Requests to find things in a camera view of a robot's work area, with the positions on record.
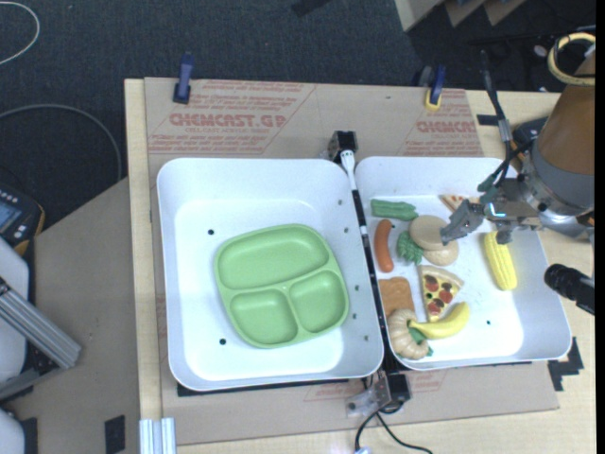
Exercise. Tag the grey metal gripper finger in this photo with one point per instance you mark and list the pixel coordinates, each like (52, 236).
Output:
(461, 222)
(504, 234)

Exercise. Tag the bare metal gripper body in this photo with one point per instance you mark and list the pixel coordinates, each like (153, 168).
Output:
(515, 208)

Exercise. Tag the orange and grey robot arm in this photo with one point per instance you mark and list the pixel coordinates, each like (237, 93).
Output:
(565, 126)

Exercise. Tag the small orange pizza slice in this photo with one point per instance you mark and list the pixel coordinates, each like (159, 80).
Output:
(451, 201)

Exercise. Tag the yellow corn cob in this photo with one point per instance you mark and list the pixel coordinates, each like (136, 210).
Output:
(501, 263)

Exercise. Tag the beige bread roll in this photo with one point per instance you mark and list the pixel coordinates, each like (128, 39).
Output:
(444, 255)

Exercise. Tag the tan round biscuit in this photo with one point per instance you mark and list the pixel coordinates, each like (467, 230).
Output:
(425, 232)

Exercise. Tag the green lettuce leaf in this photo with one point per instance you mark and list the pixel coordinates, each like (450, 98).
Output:
(407, 249)

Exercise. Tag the green bean pods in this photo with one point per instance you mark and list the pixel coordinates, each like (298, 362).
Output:
(392, 208)

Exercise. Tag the pizza slice with toppings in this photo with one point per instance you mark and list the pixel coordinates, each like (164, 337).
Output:
(437, 291)

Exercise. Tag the white plastic tray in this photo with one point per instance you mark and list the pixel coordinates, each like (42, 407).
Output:
(529, 310)
(264, 187)

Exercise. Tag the orange sausage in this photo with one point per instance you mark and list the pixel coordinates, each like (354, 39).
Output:
(384, 246)

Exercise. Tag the brown toast slice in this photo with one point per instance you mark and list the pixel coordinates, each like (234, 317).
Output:
(396, 296)

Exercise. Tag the thin black and white rod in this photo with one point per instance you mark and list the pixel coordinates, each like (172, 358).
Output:
(362, 225)

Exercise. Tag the yellow banana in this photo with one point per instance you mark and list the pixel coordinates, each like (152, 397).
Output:
(446, 325)

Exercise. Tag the green divided plate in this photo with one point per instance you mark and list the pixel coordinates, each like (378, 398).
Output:
(279, 286)

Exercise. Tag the brown cardboard board red print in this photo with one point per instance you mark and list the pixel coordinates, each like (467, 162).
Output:
(264, 121)

